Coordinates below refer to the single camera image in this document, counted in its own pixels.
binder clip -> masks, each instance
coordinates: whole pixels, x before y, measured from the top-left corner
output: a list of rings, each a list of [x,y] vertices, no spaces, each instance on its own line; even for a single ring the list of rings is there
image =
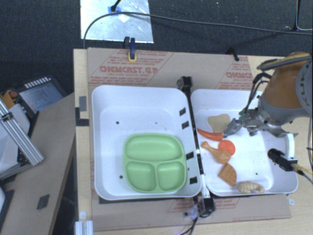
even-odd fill
[[[135,51],[135,38],[125,37],[124,39],[124,48],[129,49],[128,52],[128,61],[129,62],[136,62],[137,61],[137,54]]]

black fabric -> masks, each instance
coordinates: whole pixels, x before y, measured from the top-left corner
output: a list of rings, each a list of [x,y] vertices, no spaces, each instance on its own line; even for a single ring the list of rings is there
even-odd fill
[[[293,27],[296,0],[148,0],[156,15],[274,30]],[[80,39],[80,0],[0,0],[0,90],[52,74],[73,91],[74,48]],[[312,27],[312,0],[302,0],[299,26]],[[285,56],[312,52],[312,36],[177,23],[152,19],[154,44],[140,49]],[[87,41],[88,47],[122,48],[120,42]]]

green plate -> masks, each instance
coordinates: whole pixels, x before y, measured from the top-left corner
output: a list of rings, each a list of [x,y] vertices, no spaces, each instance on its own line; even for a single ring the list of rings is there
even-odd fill
[[[123,163],[127,183],[139,192],[177,191],[186,182],[185,153],[171,135],[131,135],[124,143]]]

toy food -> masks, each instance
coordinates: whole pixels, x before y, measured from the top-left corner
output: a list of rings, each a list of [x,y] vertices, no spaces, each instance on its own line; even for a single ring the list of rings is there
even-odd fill
[[[230,155],[234,155],[234,153],[236,151],[234,143],[230,140],[222,140],[219,143],[219,149],[228,151],[230,153]]]
[[[237,181],[237,173],[234,167],[232,167],[230,164],[225,164],[218,176],[230,186],[235,186]]]
[[[209,125],[211,125],[213,132],[223,132],[230,123],[230,117],[228,114],[221,114],[218,116],[211,116],[207,121]]]
[[[263,193],[265,191],[262,185],[251,181],[240,182],[238,184],[238,190],[242,193],[252,193],[253,190],[257,190],[259,193]]]
[[[207,139],[213,140],[213,141],[222,141],[223,140],[223,133],[222,132],[207,132],[201,129],[197,129],[198,133],[201,136],[204,136]]]
[[[228,151],[215,149],[211,147],[206,141],[202,143],[201,147],[209,150],[215,157],[216,161],[219,163],[226,164],[230,160],[231,155]]]

metal sheet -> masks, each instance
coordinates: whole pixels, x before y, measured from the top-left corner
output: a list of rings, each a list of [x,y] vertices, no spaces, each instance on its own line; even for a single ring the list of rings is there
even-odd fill
[[[81,0],[81,38],[90,23],[111,12],[110,7],[117,0]],[[149,14],[148,0],[122,0],[117,11]],[[134,37],[139,43],[153,43],[149,17],[114,15],[97,21],[88,31],[86,39],[124,41],[126,36]]]

